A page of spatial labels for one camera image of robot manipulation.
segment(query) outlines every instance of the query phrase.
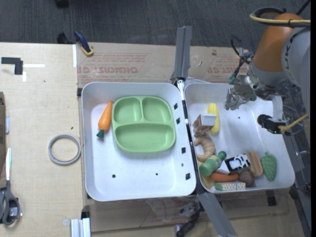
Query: yellow corn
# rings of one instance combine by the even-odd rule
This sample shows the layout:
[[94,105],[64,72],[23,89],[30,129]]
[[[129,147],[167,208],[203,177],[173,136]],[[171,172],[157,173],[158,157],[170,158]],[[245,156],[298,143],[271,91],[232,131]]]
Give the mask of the yellow corn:
[[209,104],[207,107],[207,113],[216,115],[215,124],[212,129],[210,129],[211,134],[216,134],[219,131],[219,112],[217,105],[214,103]]

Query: toy carrot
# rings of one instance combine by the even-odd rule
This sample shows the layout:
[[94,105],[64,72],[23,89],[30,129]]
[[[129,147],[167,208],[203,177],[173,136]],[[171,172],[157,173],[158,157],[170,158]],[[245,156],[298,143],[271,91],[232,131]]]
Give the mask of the toy carrot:
[[97,136],[99,138],[103,138],[104,132],[110,128],[111,119],[112,119],[112,101],[108,103],[108,105],[104,109],[103,114],[101,115],[100,120],[98,122],[98,127],[100,131],[98,132]]
[[222,182],[234,182],[238,180],[239,174],[236,172],[230,173],[230,174],[221,174],[217,172],[213,172],[213,174],[210,175],[210,178],[212,178],[215,182],[222,183]]

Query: green divided plate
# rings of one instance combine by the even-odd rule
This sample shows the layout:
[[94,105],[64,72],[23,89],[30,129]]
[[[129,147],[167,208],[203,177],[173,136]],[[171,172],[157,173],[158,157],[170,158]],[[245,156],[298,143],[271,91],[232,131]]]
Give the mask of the green divided plate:
[[119,98],[113,104],[112,126],[117,145],[128,152],[165,151],[176,139],[171,108],[159,97]]

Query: white tray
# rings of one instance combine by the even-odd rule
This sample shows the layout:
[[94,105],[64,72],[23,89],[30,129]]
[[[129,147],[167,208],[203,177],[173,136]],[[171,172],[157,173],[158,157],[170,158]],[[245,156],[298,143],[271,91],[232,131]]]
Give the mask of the white tray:
[[[256,151],[259,157],[265,152],[274,155],[277,160],[276,177],[269,182],[265,175],[255,179],[253,187],[246,188],[251,190],[282,189],[293,185],[295,181],[294,170],[283,140],[280,134],[272,134],[262,128],[257,117],[260,114],[273,115],[273,106],[271,101],[264,101],[257,98],[256,101],[241,105],[237,110],[226,110],[224,102],[228,84],[221,83],[192,83],[185,87],[185,98],[188,107],[189,122],[192,124],[200,113],[207,113],[207,106],[210,103],[216,103],[219,109],[220,130],[216,135],[208,135],[214,142],[216,154],[220,151],[227,153],[227,158],[243,154],[250,151]],[[203,154],[202,146],[195,147],[198,154]],[[206,190],[212,193],[223,193],[214,187]]]
[[[170,105],[176,127],[176,141],[170,149],[150,154],[125,152],[115,143],[112,127],[104,139],[96,136],[97,124],[107,103],[133,95],[157,96]],[[175,86],[169,83],[92,82],[83,88],[81,99],[85,185],[94,200],[177,197],[194,191],[196,176],[192,153],[182,99]]]

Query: gray metal bar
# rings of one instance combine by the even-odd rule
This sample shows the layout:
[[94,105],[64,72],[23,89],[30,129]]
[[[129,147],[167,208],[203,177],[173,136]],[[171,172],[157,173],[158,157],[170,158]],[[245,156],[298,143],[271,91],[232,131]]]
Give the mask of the gray metal bar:
[[229,222],[227,215],[213,193],[205,192],[197,196],[208,218],[211,220],[217,235],[220,237],[236,237],[237,234]]
[[72,219],[70,237],[91,237],[90,218]]
[[187,78],[190,64],[192,27],[184,26],[177,30],[176,57],[173,78]]

